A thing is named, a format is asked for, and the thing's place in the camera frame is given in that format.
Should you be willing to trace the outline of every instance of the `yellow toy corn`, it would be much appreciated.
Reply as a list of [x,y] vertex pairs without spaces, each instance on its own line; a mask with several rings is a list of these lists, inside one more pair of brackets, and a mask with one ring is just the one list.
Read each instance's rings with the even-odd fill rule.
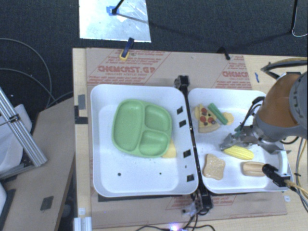
[[223,152],[242,160],[252,160],[255,156],[252,151],[237,145],[225,149]]

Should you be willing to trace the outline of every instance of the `green plate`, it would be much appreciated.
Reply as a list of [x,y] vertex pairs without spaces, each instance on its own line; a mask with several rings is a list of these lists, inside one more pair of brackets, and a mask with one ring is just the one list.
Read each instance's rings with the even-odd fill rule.
[[128,99],[119,104],[112,127],[112,142],[119,150],[142,157],[160,157],[172,132],[169,112],[153,103]]

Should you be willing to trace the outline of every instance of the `toy pizza slice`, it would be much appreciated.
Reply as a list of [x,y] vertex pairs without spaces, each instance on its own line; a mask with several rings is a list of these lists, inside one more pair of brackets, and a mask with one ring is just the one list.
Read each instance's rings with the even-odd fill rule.
[[220,125],[216,121],[217,117],[202,104],[199,104],[194,109],[194,115],[198,119],[198,132],[210,133],[217,130]]

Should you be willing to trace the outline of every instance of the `dark floor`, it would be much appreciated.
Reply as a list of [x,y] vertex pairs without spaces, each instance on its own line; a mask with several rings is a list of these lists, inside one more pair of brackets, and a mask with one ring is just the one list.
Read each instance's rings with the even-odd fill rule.
[[[307,33],[308,0],[299,0],[295,33]],[[134,49],[307,56],[307,37],[290,34],[294,0],[146,0],[151,43]],[[78,0],[0,0],[0,38],[20,40],[49,67],[55,98],[73,89],[72,48],[123,48],[123,42],[80,39]],[[41,59],[16,42],[0,40],[0,87],[13,105],[23,103],[32,120],[49,88]]]

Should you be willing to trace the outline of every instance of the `black metal post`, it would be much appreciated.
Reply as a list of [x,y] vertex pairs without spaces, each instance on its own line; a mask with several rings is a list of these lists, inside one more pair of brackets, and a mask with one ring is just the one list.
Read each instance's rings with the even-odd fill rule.
[[295,25],[297,2],[298,2],[298,0],[294,1],[293,16],[292,16],[292,23],[291,23],[291,30],[290,30],[291,33],[292,33],[292,30],[294,29],[294,25]]
[[123,1],[124,1],[124,0],[121,0],[121,1],[117,4],[117,6],[111,10],[111,13],[112,13],[112,14],[116,14],[118,8],[121,6],[121,4],[123,3]]

